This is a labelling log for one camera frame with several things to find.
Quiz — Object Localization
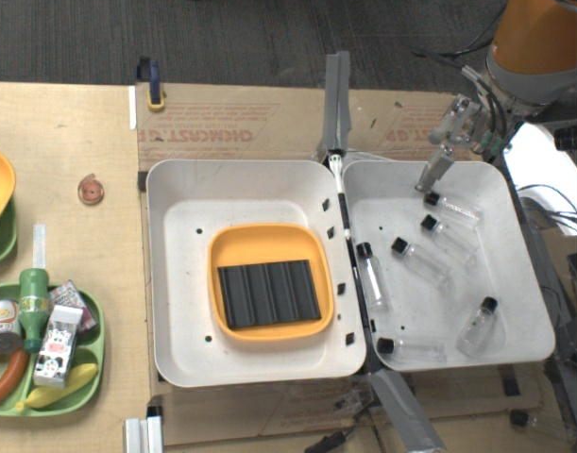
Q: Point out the red and white packet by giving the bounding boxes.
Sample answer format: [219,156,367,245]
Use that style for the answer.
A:
[48,278,99,334]

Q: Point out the green bottle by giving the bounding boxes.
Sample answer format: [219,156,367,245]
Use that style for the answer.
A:
[17,267,51,355]

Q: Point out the white plastic tray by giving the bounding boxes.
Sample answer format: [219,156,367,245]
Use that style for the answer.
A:
[340,159,557,374]
[144,158,368,390]

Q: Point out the green divided plate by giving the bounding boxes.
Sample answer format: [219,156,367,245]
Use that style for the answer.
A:
[0,280,106,417]

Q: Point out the thin black and white rod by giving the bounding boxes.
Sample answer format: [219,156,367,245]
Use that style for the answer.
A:
[328,154,378,373]

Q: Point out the white carton cow print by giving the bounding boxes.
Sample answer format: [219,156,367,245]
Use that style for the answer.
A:
[32,304,85,391]

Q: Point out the brown cardboard board red print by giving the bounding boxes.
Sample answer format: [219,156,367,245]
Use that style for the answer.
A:
[135,81,545,447]

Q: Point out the clear plastic bottle black cap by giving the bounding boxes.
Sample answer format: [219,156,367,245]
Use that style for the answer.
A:
[422,191,484,228]
[455,295,500,360]
[419,213,481,261]
[355,242,394,312]
[390,236,457,293]
[508,409,577,445]
[375,336,448,365]

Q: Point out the small can yellow label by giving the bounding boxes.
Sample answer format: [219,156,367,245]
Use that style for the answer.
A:
[0,298,25,355]

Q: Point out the pink round disc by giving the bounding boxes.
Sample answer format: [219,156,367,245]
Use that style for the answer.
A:
[76,173,106,206]

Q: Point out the black ribbed rack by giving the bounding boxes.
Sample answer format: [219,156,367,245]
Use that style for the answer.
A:
[216,259,323,330]

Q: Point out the yellow banana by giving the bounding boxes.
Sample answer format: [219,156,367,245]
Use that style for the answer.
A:
[14,361,100,412]

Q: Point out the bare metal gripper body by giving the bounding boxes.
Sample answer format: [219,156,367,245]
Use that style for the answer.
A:
[428,93,547,154]

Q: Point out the red sausage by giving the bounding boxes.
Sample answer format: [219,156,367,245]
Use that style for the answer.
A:
[0,346,31,406]

